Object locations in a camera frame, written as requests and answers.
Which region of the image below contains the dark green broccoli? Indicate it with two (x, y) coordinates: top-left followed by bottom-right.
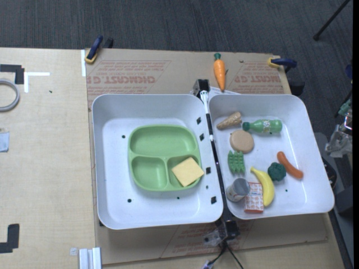
(267, 162), (287, 182)

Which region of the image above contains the green bottle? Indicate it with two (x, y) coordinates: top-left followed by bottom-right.
(242, 119), (283, 136)

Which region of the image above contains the black block with thin wires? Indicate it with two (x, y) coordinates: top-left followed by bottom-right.
(192, 79), (211, 96)
(204, 219), (241, 248)

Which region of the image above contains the thin black and white rod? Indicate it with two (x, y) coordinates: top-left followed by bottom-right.
(200, 90), (228, 224)

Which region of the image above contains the white plastic tray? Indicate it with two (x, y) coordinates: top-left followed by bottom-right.
(208, 94), (335, 220)
(91, 94), (224, 230)

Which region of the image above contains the tan ice cream cone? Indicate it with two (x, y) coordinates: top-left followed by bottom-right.
(216, 111), (242, 131)

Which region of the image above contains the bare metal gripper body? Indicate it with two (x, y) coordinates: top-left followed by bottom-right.
(325, 116), (353, 158)

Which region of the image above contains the green divided plate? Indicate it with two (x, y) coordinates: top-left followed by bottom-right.
(128, 124), (203, 192)

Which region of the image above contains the orange carrot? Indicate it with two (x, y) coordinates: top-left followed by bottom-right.
(213, 53), (227, 92)

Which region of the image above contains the grey tape roll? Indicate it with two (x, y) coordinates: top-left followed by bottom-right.
(0, 78), (21, 112)

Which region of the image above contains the yellow banana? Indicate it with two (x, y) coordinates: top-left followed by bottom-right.
(250, 166), (275, 207)

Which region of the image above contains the small white can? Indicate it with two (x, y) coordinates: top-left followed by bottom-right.
(225, 178), (251, 203)

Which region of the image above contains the brown cardboard board red print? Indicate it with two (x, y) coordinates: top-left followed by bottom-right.
(85, 48), (329, 266)

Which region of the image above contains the orange and white carton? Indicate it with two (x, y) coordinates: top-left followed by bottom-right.
(243, 182), (265, 214)

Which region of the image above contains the yellow cheese slice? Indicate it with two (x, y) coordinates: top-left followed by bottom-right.
(171, 157), (205, 188)

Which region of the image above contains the tan round biscuit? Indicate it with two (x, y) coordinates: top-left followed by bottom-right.
(229, 129), (255, 154)

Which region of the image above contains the orange sausage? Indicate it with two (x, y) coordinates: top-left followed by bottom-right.
(277, 151), (304, 179)

